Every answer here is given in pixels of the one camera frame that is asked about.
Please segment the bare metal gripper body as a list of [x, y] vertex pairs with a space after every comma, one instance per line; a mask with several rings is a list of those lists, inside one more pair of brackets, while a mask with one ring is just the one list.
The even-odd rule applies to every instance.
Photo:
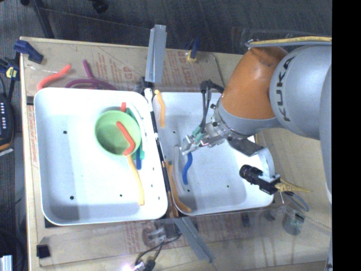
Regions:
[[220, 145], [225, 140], [232, 140], [236, 137], [236, 133], [229, 128], [223, 121], [214, 120], [203, 126], [197, 126], [190, 135], [193, 142], [201, 142], [201, 147], [213, 147]]

